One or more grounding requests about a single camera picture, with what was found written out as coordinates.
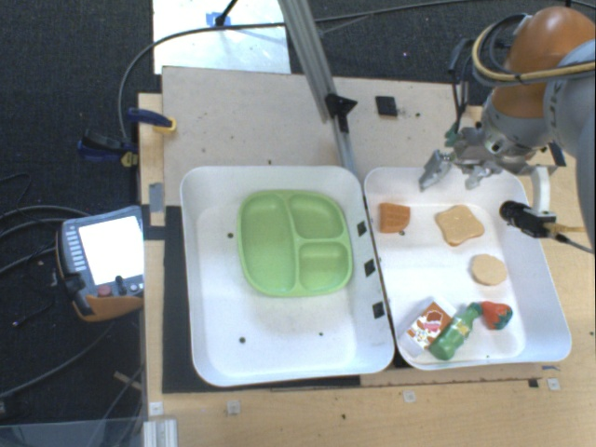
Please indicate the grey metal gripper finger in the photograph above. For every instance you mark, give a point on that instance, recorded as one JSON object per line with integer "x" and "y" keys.
{"x": 477, "y": 177}
{"x": 434, "y": 170}

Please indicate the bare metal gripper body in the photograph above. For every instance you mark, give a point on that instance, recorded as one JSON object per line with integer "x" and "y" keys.
{"x": 475, "y": 149}

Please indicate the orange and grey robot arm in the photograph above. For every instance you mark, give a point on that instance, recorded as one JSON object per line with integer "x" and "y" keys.
{"x": 565, "y": 110}

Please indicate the tan bread slice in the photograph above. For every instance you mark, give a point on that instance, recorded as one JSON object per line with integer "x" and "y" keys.
{"x": 460, "y": 225}

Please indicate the black block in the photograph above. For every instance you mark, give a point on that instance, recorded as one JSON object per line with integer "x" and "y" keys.
{"x": 387, "y": 105}

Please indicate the tan round biscuit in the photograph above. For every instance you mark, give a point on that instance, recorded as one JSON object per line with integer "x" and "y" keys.
{"x": 488, "y": 270}

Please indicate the white plastic tray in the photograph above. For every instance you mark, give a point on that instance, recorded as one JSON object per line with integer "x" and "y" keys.
{"x": 433, "y": 273}
{"x": 279, "y": 333}

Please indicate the red strawberry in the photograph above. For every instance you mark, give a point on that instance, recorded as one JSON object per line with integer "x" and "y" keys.
{"x": 497, "y": 315}

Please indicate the white and brown carton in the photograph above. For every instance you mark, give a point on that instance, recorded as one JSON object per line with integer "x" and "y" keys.
{"x": 426, "y": 326}

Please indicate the green bottle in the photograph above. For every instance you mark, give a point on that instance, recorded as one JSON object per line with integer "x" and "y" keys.
{"x": 449, "y": 340}

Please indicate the green divided plate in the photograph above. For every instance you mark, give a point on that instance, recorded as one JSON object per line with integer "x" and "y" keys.
{"x": 267, "y": 245}

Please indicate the pale wood board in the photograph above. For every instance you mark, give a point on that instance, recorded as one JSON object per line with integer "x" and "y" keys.
{"x": 242, "y": 119}

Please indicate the black cylinder on white bracket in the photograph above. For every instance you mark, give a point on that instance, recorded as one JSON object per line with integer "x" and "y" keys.
{"x": 526, "y": 219}

